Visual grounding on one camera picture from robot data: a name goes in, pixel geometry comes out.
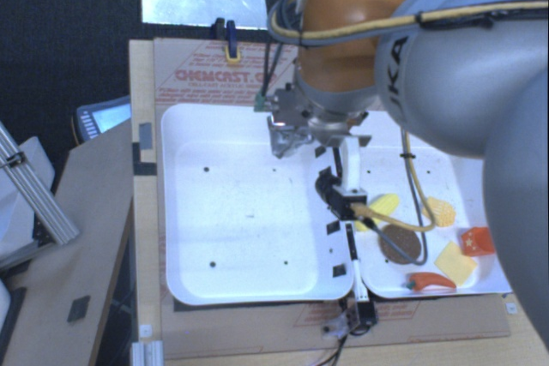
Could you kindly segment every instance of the black tape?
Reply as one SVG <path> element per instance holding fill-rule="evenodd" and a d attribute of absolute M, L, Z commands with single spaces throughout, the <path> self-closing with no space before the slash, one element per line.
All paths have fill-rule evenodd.
<path fill-rule="evenodd" d="M 88 295 L 72 301 L 72 305 L 70 305 L 69 317 L 67 317 L 68 323 L 78 321 L 86 317 L 89 300 L 90 296 Z"/>
<path fill-rule="evenodd" d="M 349 243 L 349 253 L 351 254 L 351 261 L 358 260 L 357 246 L 354 242 L 353 227 L 350 224 L 345 225 L 345 231 L 347 232 L 347 241 Z"/>
<path fill-rule="evenodd" d="M 341 229 L 339 220 L 334 221 L 326 225 L 326 235 L 331 235 Z"/>
<path fill-rule="evenodd" d="M 334 266 L 332 272 L 332 277 L 337 278 L 338 276 L 343 276 L 347 274 L 347 270 L 345 269 L 345 264 L 340 264 L 339 266 Z"/>
<path fill-rule="evenodd" d="M 134 176 L 156 176 L 156 164 L 153 162 L 141 162 L 141 149 L 139 142 L 131 144 L 134 160 Z"/>
<path fill-rule="evenodd" d="M 315 148 L 315 159 L 318 159 L 324 153 L 326 153 L 326 147 L 323 147 L 322 145 L 320 147 L 316 147 Z"/>

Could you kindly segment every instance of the black cable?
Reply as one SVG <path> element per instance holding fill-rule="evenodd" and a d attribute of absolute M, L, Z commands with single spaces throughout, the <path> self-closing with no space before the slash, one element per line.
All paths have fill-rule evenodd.
<path fill-rule="evenodd" d="M 519 2 L 517 0 L 508 0 L 502 2 Z M 415 28 L 421 26 L 426 29 L 451 29 L 452 27 L 464 27 L 464 26 L 487 26 L 494 20 L 509 20 L 509 19 L 521 19 L 527 17 L 528 20 L 543 20 L 546 18 L 547 8 L 537 8 L 537 9 L 506 9 L 505 11 L 493 10 L 485 14 L 474 14 L 466 17 L 454 17 L 448 19 L 438 19 L 435 21 L 424 22 L 419 20 L 416 23 L 410 23 L 406 25 L 391 25 L 390 27 L 383 27 L 379 29 L 370 29 L 365 31 L 360 31 L 352 34 L 345 34 L 339 37 L 330 37 L 326 39 L 303 39 L 301 32 L 296 29 L 291 29 L 290 27 L 285 27 L 281 24 L 281 11 L 283 8 L 282 0 L 279 0 L 273 8 L 268 12 L 268 33 L 273 36 L 276 40 L 286 43 L 288 45 L 299 45 L 303 47 L 322 47 L 327 45 L 336 45 L 339 43 L 346 43 L 347 41 L 353 41 L 357 39 L 368 39 L 371 37 L 379 37 L 387 33 L 394 33 L 399 30 Z M 489 3 L 480 3 L 476 6 L 481 6 Z M 288 30 L 298 31 L 298 37 L 287 37 L 278 34 L 273 30 L 271 26 L 271 20 L 275 15 L 276 23 L 279 27 L 283 27 Z"/>
<path fill-rule="evenodd" d="M 268 57 L 271 52 L 271 39 L 267 40 L 267 43 L 265 44 L 265 56 L 263 59 L 263 84 L 261 86 L 261 95 L 265 96 L 267 94 L 267 88 L 268 88 Z"/>
<path fill-rule="evenodd" d="M 423 225 L 423 218 L 421 217 L 421 209 L 419 208 L 419 200 L 418 195 L 416 194 L 415 186 L 413 184 L 412 179 L 412 172 L 410 171 L 410 165 L 407 161 L 407 157 L 411 155 L 410 151 L 407 148 L 406 143 L 406 133 L 403 129 L 401 129 L 401 141 L 402 141 L 402 149 L 403 149 L 403 157 L 404 157 L 404 165 L 406 168 L 406 175 L 408 180 L 408 185 L 410 186 L 410 191 L 412 192 L 413 197 L 413 204 L 415 207 L 416 216 L 418 217 L 419 225 Z M 417 261 L 414 258 L 412 258 L 409 254 L 407 254 L 404 250 L 402 250 L 391 238 L 389 238 L 385 233 L 383 233 L 376 225 L 376 223 L 373 221 L 373 219 L 364 219 L 362 220 L 362 223 L 369 229 L 372 229 L 380 238 L 384 240 L 395 252 L 397 252 L 402 258 L 404 258 L 408 263 L 414 264 L 415 266 L 423 266 L 427 262 L 427 258 L 429 257 L 429 252 L 427 249 L 427 238 L 425 236 L 425 232 L 421 232 L 421 243 L 423 246 L 423 258 L 421 261 Z"/>
<path fill-rule="evenodd" d="M 295 5 L 295 0 L 291 2 L 290 0 L 280 0 L 278 4 L 277 17 L 280 17 L 281 25 L 286 29 L 295 29 L 294 26 L 298 23 L 296 22 L 297 17 L 294 17 L 293 20 L 288 17 L 289 12 L 295 11 Z"/>
<path fill-rule="evenodd" d="M 366 325 L 358 325 L 349 334 L 351 334 L 353 337 L 362 337 L 366 333 L 370 332 L 370 328 L 371 327 L 368 327 Z"/>
<path fill-rule="evenodd" d="M 270 82 L 273 78 L 273 75 L 275 74 L 276 65 L 278 64 L 278 62 L 281 58 L 282 47 L 283 46 L 284 46 L 283 43 L 279 43 L 276 46 L 276 51 L 274 52 L 274 56 L 273 56 L 273 64 L 271 64 L 270 67 L 268 66 L 268 59 L 269 59 L 269 53 L 270 53 L 270 50 L 271 50 L 271 42 L 268 41 L 266 46 L 265 46 L 265 58 L 264 58 L 264 63 L 263 63 L 263 84 L 262 84 L 262 87 L 261 87 L 261 95 L 262 96 L 267 95 L 268 85 L 270 84 Z"/>
<path fill-rule="evenodd" d="M 333 362 L 331 363 L 331 366 L 335 366 L 337 364 L 337 362 L 339 361 L 339 359 L 340 359 L 341 351 L 343 351 L 343 346 L 345 345 L 346 341 L 347 341 L 347 336 L 342 337 L 341 340 L 340 340 L 339 345 L 337 346 L 337 349 L 335 350 L 335 352 L 331 356 L 326 358 L 326 360 L 315 364 L 315 366 L 325 366 L 326 364 L 328 364 L 332 360 L 333 360 Z"/>
<path fill-rule="evenodd" d="M 136 292 L 136 285 L 134 284 L 133 287 L 131 287 L 130 291 L 126 293 L 126 295 L 118 301 L 118 305 L 116 305 L 115 309 L 112 311 L 112 314 L 115 315 L 122 309 L 122 307 L 125 305 L 126 301 L 130 299 L 134 293 Z"/>
<path fill-rule="evenodd" d="M 126 352 L 126 348 L 128 347 L 128 344 L 131 341 L 131 330 L 128 331 L 126 336 L 124 337 L 123 343 L 120 344 L 118 347 L 118 350 L 114 354 L 114 357 L 112 357 L 112 360 L 109 362 L 109 366 L 115 366 L 118 363 L 118 360 L 122 358 L 122 355 Z"/>

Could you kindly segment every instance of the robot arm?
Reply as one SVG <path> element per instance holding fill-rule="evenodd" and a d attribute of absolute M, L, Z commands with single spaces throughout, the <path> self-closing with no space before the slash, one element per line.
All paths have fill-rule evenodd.
<path fill-rule="evenodd" d="M 293 83 L 267 97 L 273 153 L 338 147 L 380 99 L 406 131 L 483 158 L 499 259 L 549 346 L 547 0 L 305 0 L 299 26 L 294 1 L 269 14 L 300 46 Z"/>

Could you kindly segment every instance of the white plate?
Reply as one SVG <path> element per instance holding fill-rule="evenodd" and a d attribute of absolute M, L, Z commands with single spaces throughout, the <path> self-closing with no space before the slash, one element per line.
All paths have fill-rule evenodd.
<path fill-rule="evenodd" d="M 417 225 L 413 198 L 400 157 L 399 127 L 385 112 L 372 111 L 357 132 L 372 135 L 370 145 L 361 151 L 363 184 L 370 201 L 381 195 L 398 194 L 400 205 L 392 216 Z M 465 284 L 455 291 L 429 287 L 415 292 L 406 287 L 407 276 L 411 273 L 443 274 L 434 261 L 448 242 L 453 241 L 461 247 L 460 236 L 463 232 L 474 226 L 487 225 L 482 200 L 482 161 L 450 156 L 412 136 L 411 145 L 416 155 L 413 162 L 425 196 L 449 202 L 456 211 L 455 223 L 450 227 L 436 227 L 425 234 L 429 257 L 427 263 L 420 267 L 386 262 L 377 234 L 372 231 L 358 232 L 356 243 L 360 271 L 368 288 L 378 296 L 387 298 L 510 292 L 509 283 L 495 255 L 474 257 L 478 266 Z"/>
<path fill-rule="evenodd" d="M 265 113 L 181 104 L 161 124 L 166 276 L 173 296 L 200 305 L 333 300 L 353 283 L 344 228 L 317 195 L 331 154 L 270 152 Z M 334 277 L 334 267 L 346 274 Z"/>

